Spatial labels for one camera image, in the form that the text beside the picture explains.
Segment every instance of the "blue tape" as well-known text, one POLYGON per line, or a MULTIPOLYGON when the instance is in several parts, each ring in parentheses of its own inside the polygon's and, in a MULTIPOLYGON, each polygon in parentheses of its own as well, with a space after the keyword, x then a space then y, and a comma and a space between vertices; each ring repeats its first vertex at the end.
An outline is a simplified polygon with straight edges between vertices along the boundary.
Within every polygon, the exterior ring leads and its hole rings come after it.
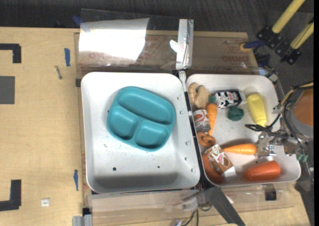
POLYGON ((79 191, 79 177, 78 177, 78 171, 76 169, 74 170, 73 179, 75 182, 76 191, 79 191))
POLYGON ((246 43, 244 45, 244 48, 259 48, 259 47, 264 46, 265 44, 266 43, 263 41, 256 40, 256 41, 251 41, 249 43, 246 43))
POLYGON ((74 15, 72 19, 83 31, 90 32, 90 29, 86 26, 85 22, 81 17, 74 15))
POLYGON ((65 57, 66 66, 71 66, 70 65, 71 56, 70 56, 70 50, 68 48, 64 48, 64 57, 65 57))

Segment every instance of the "white tray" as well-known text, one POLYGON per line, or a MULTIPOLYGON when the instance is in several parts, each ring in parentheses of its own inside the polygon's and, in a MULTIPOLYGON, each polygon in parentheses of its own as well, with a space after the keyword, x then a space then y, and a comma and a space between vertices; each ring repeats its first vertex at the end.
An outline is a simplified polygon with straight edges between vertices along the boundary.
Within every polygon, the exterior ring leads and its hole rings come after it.
POLYGON ((81 82, 87 182, 97 193, 184 189, 195 186, 199 165, 181 81, 172 74, 92 72, 81 82), (167 143, 147 152, 114 138, 107 114, 127 86, 167 99, 176 121, 167 143))
MULTIPOLYGON (((225 74, 194 74, 191 75, 187 81, 187 88, 192 83, 204 85, 206 89, 214 94, 216 91, 238 89, 243 91, 246 97, 252 93, 261 94, 267 116, 267 124, 271 124, 277 114, 272 113, 272 108, 278 104, 278 98, 272 82, 260 75, 225 75, 225 74)), ((234 145, 236 143, 255 143, 258 140, 260 132, 249 130, 245 124, 255 124, 249 112, 248 106, 244 106, 244 117, 240 121, 231 121, 227 118, 228 109, 218 109, 215 126, 212 136, 216 139, 217 144, 220 146, 234 145)), ((280 127, 279 121, 273 126, 273 131, 278 130, 280 127)), ((238 175, 237 179, 231 182, 224 182, 216 184, 217 186, 240 186, 251 184, 264 184, 264 183, 278 183, 278 182, 293 182, 296 181, 301 174, 300 164, 295 155, 288 157, 284 152, 283 146, 276 146, 276 156, 263 157, 257 159, 254 155, 241 155, 226 153, 230 161, 235 166, 235 171, 238 175), (242 175, 246 169, 255 166, 267 160, 275 160, 281 167, 281 174, 278 178, 271 181, 264 182, 250 182, 242 175)))

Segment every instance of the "food label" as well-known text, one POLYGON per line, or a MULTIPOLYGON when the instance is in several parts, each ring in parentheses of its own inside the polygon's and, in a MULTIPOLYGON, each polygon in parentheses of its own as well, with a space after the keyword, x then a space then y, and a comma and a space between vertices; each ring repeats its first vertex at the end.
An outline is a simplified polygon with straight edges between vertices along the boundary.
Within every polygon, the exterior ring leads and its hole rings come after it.
POLYGON ((197 110, 193 113, 193 116, 197 132, 207 132, 210 130, 208 114, 206 110, 197 110))
POLYGON ((221 175, 227 176, 227 171, 234 167, 218 144, 206 150, 205 154, 207 155, 212 168, 221 175))
POLYGON ((218 109, 237 106, 242 102, 241 94, 237 90, 217 92, 215 99, 218 109))

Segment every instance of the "black tape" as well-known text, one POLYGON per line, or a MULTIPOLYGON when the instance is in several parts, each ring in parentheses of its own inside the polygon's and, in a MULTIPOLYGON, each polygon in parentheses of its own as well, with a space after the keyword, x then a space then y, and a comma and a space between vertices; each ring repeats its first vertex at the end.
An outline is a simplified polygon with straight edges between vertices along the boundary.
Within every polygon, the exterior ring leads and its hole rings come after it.
POLYGON ((81 87, 81 80, 82 79, 75 79, 75 86, 80 88, 81 87))
POLYGON ((21 180, 11 180, 10 200, 0 201, 0 211, 17 210, 21 206, 21 180))
POLYGON ((12 63, 21 63, 21 46, 18 43, 0 43, 0 50, 12 50, 12 63))
POLYGON ((0 76, 0 104, 14 104, 15 77, 0 76))

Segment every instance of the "food package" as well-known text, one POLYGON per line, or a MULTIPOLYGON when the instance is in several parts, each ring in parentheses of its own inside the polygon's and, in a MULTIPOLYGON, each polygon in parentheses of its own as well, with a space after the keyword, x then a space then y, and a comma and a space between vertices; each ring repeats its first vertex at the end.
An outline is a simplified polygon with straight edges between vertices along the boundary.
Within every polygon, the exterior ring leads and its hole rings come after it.
POLYGON ((212 168, 226 180, 231 180, 237 176, 234 165, 218 144, 207 149, 204 154, 208 156, 212 168))
POLYGON ((218 109, 224 109, 239 104, 247 103, 245 94, 239 90, 218 91, 213 96, 218 109))

